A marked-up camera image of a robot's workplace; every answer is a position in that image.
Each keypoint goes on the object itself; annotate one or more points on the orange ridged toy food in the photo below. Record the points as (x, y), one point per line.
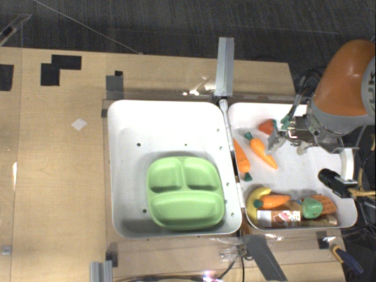
(329, 204)

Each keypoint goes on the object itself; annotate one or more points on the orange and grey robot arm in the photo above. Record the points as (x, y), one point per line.
(340, 81)

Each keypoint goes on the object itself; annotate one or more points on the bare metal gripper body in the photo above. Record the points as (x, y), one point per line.
(302, 134)

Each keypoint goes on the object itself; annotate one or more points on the green toy pepper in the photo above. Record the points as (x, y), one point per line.
(312, 208)

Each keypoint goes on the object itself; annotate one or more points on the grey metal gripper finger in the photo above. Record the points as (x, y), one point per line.
(273, 147)
(279, 134)

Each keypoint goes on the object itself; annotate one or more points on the yellow banana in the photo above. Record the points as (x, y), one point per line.
(252, 207)

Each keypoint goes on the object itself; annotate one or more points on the white plastic tray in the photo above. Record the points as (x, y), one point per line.
(299, 172)
(176, 128)

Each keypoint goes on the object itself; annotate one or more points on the black cylinder on white bracket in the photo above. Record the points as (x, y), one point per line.
(335, 181)

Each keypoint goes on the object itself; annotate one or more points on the green divided plate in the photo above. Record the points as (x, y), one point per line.
(185, 195)

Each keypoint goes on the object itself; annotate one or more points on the brown and white packet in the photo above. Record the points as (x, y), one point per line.
(279, 218)

